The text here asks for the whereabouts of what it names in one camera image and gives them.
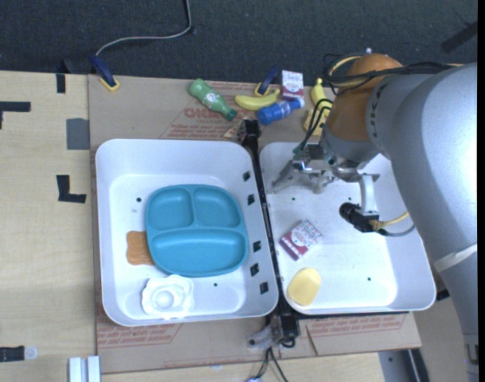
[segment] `green bottle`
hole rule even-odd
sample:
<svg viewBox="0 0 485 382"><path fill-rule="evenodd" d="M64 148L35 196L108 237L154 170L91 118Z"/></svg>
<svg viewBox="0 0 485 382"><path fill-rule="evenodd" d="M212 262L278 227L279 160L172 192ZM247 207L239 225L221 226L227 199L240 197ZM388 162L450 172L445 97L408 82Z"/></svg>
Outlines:
<svg viewBox="0 0 485 382"><path fill-rule="evenodd" d="M202 79L196 79L189 86L189 93L198 98L200 102L207 106L211 111L221 113L227 120L233 120L237 115L237 111L226 104L225 98L214 91Z"/></svg>

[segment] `blue plate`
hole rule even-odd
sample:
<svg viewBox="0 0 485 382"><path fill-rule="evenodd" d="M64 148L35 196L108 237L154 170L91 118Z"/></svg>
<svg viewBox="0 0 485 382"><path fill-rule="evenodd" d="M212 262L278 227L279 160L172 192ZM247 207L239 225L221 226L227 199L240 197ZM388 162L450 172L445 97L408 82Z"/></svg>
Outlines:
<svg viewBox="0 0 485 382"><path fill-rule="evenodd" d="M248 233L237 201L213 185L173 185L152 193L145 213L157 267L185 277L235 271L248 256Z"/></svg>

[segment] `cardboard sheet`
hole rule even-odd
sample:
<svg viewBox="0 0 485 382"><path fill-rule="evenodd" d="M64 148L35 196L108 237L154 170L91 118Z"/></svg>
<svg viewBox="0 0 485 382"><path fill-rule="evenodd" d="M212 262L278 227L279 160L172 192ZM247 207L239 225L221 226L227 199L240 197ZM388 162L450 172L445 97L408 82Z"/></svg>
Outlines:
<svg viewBox="0 0 485 382"><path fill-rule="evenodd" d="M104 313L100 295L99 240L96 207L95 153L112 138L233 139L243 118L255 118L233 101L236 94L251 95L255 84L207 81L238 110L229 122L207 110L189 95L190 80L163 80L117 76L120 88L109 92L96 76L88 76L92 162L93 239L96 254L97 353L103 373L183 368L199 365L260 361L263 353L248 349L248 337L264 328L265 318L220 322L122 327ZM301 111L265 127L261 147L271 141L300 141L303 121L312 106L309 88ZM364 353L416 348L420 338L412 314L307 319L293 349L281 349L281 358Z"/></svg>

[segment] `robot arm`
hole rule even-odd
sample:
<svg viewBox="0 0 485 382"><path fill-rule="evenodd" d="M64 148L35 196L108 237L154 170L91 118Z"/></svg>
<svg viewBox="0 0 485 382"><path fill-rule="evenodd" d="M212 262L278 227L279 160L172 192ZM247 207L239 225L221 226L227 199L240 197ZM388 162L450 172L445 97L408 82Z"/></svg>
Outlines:
<svg viewBox="0 0 485 382"><path fill-rule="evenodd" d="M353 88L338 91L319 144L299 149L282 178L308 173L319 179L317 189L334 179L359 181L363 189L371 180L358 170L378 153L390 160L409 215L452 296L469 380L479 380L477 64L410 72L370 54L346 75L354 82L345 86ZM361 231L372 218L347 205L340 213Z"/></svg>

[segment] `table surface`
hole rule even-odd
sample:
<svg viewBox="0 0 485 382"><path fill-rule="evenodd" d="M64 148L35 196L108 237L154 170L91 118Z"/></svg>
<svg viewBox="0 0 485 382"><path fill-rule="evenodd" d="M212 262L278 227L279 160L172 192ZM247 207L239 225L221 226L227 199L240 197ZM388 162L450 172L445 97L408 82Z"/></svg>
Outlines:
<svg viewBox="0 0 485 382"><path fill-rule="evenodd" d="M67 150L66 119L88 119L86 76L0 71L0 101L30 101L4 112L0 130L0 346L34 346L34 360L0 363L2 380L67 380L70 357L96 355L90 152ZM86 203L58 202L56 176ZM383 381L377 353L280 362L290 381ZM259 363L133 372L138 380L246 381ZM127 380L103 375L103 381ZM280 380L274 366L264 380Z"/></svg>

